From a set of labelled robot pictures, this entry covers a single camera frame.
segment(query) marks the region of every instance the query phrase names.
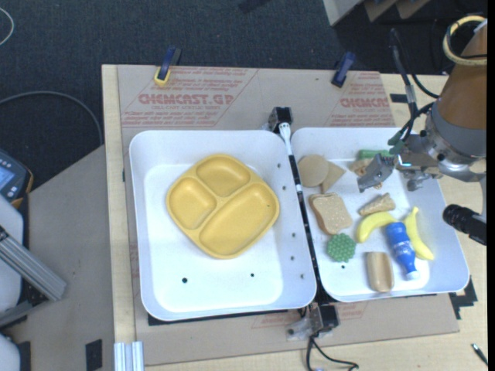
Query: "white tray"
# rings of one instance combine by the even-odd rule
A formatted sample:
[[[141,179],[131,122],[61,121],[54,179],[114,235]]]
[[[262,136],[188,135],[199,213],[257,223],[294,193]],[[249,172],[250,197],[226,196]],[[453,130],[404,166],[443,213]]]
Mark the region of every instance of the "white tray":
[[[423,188],[410,192],[406,180],[394,171],[380,190],[357,187],[357,175],[349,170],[360,149],[382,150],[397,128],[303,128],[292,136],[292,148],[296,161],[305,155],[318,154],[346,169],[346,173],[328,190],[342,198],[353,217],[353,225],[343,230],[352,238],[360,216],[357,210],[377,195],[389,192],[397,208],[391,214],[402,220],[413,206],[419,208],[417,215],[420,236],[430,247],[433,261],[416,258],[421,277],[406,281],[401,266],[393,259],[395,286],[389,293],[372,291],[367,280],[366,253],[385,251],[391,255],[383,230],[375,230],[370,238],[356,246],[356,254],[348,263],[333,261],[326,253],[329,236],[318,227],[315,214],[308,204],[311,194],[319,189],[303,188],[308,211],[309,228],[316,252],[319,273],[324,289],[338,301],[352,302],[376,298],[402,297],[462,290],[469,281],[469,271],[455,230],[442,219],[446,207],[439,184],[434,179],[423,182]]]
[[[208,155],[234,156],[280,202],[273,227],[232,260],[205,254],[172,221],[169,187]],[[164,321],[302,308],[316,281],[285,146],[268,131],[144,131],[129,148],[142,302]]]

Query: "black floor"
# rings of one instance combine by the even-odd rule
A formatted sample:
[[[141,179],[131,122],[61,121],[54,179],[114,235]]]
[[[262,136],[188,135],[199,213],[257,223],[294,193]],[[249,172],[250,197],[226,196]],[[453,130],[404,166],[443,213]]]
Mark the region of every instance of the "black floor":
[[[488,0],[433,0],[408,20],[395,8],[370,23],[362,5],[331,27],[322,0],[0,0],[15,21],[0,45],[0,100],[51,91],[83,102],[102,124],[101,65],[159,65],[166,47],[184,66],[332,69],[353,51],[355,70],[396,72],[388,34],[399,30],[417,74],[449,63],[446,26]],[[0,42],[10,22],[0,12]],[[35,187],[99,145],[91,116],[57,95],[0,101],[0,148],[27,165]]]

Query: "beige round object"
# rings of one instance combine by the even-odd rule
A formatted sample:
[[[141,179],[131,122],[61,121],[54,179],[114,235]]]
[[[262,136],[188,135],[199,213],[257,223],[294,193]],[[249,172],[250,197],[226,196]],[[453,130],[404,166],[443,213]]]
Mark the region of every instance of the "beige round object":
[[[298,169],[303,186],[317,187],[328,175],[329,164],[321,155],[311,154],[299,160]]]

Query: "blue bottle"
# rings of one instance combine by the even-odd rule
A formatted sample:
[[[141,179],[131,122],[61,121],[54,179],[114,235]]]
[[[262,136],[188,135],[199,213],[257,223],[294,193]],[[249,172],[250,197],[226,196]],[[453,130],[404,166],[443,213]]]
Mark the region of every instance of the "blue bottle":
[[[395,259],[406,271],[406,279],[408,281],[419,279],[419,271],[415,266],[416,253],[412,248],[404,223],[388,224],[385,231],[387,232],[388,241],[392,246]]]

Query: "gray surface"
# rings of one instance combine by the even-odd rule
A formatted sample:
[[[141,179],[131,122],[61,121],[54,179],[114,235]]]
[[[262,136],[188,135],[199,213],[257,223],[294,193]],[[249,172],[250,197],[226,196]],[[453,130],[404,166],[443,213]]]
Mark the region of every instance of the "gray surface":
[[[100,147],[29,197],[30,250],[68,283],[61,301],[40,305],[6,331],[18,344],[31,343],[32,371],[85,370],[85,345],[97,339],[102,369],[113,369],[106,187]]]

